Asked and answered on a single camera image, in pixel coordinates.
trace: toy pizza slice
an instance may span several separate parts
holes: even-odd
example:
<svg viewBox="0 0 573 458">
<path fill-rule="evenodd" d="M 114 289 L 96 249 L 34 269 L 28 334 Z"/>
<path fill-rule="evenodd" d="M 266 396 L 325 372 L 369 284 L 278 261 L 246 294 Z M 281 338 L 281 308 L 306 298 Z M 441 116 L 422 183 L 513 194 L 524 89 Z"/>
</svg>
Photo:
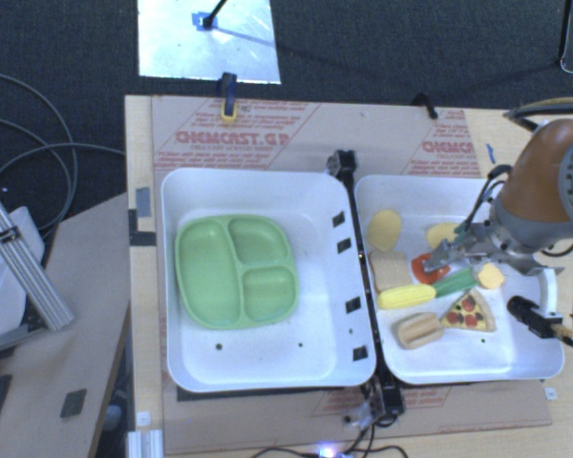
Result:
<svg viewBox="0 0 573 458">
<path fill-rule="evenodd" d="M 458 299 L 440 320 L 444 327 L 493 332 L 497 329 L 488 303 L 476 290 Z"/>
</svg>

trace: black metal post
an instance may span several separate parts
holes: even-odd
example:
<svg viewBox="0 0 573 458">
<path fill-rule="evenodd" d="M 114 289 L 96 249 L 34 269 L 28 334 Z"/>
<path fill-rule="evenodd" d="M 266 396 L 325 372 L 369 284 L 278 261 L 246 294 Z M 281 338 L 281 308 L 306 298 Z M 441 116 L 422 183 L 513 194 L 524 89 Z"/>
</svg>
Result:
<svg viewBox="0 0 573 458">
<path fill-rule="evenodd" d="M 558 61 L 560 64 L 564 58 L 564 52 L 566 50 L 566 40 L 569 34 L 569 24 L 571 22 L 571 4 L 573 0 L 564 1 L 564 14 L 562 15 L 562 30 L 561 30 L 561 44 L 558 47 Z"/>
<path fill-rule="evenodd" d="M 207 30 L 212 29 L 212 23 L 214 22 L 214 18 L 217 16 L 217 13 L 219 13 L 219 11 L 221 10 L 226 1 L 227 0 L 221 0 L 214 8 L 214 10 L 210 13 L 210 15 L 202 19 L 202 25 L 204 29 Z"/>
</svg>

